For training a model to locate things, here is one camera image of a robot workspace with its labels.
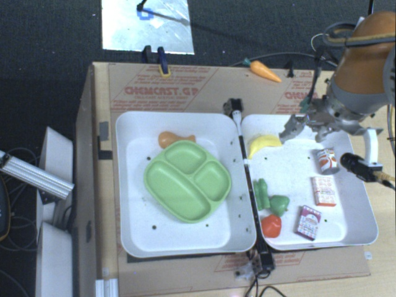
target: can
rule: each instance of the can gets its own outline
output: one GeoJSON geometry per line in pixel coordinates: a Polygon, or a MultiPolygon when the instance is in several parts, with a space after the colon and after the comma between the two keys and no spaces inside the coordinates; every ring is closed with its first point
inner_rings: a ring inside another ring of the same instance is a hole
{"type": "Polygon", "coordinates": [[[335,174],[340,170],[337,159],[335,158],[334,148],[324,148],[318,151],[316,157],[323,175],[335,174]]]}

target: green plate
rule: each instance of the green plate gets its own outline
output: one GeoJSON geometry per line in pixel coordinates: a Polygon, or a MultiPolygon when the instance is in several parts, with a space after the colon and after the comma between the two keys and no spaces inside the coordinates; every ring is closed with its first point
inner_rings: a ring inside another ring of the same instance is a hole
{"type": "Polygon", "coordinates": [[[144,184],[174,216],[194,223],[207,218],[231,189],[226,168],[200,145],[171,144],[146,167],[144,184]]]}

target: yellow banana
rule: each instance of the yellow banana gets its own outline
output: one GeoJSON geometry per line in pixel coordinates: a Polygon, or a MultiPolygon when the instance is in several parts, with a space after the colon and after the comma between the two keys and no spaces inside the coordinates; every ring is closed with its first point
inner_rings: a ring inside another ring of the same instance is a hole
{"type": "Polygon", "coordinates": [[[253,155],[266,146],[282,146],[280,139],[277,136],[267,134],[266,136],[259,136],[250,144],[248,159],[252,159],[253,155]]]}

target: orange toy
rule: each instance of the orange toy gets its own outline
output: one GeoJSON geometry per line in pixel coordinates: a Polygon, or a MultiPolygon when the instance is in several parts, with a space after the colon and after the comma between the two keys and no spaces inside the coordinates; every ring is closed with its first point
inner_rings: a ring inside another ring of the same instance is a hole
{"type": "Polygon", "coordinates": [[[274,82],[281,82],[282,80],[279,78],[276,73],[271,71],[266,65],[264,65],[260,61],[253,61],[250,62],[247,58],[243,62],[244,65],[247,65],[250,67],[250,70],[255,73],[256,75],[272,80],[274,82]]]}
{"type": "Polygon", "coordinates": [[[160,144],[160,147],[162,147],[163,149],[168,147],[172,143],[175,143],[176,141],[180,141],[180,140],[190,140],[195,142],[196,137],[195,136],[181,137],[181,136],[177,136],[175,133],[168,131],[162,132],[158,136],[158,143],[160,144]]]}

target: purple box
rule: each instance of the purple box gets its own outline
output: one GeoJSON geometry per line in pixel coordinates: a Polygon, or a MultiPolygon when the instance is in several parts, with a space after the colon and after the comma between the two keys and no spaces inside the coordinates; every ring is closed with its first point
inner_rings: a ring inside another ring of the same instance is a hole
{"type": "Polygon", "coordinates": [[[303,206],[298,220],[296,233],[307,239],[315,240],[321,213],[308,206],[303,206]]]}

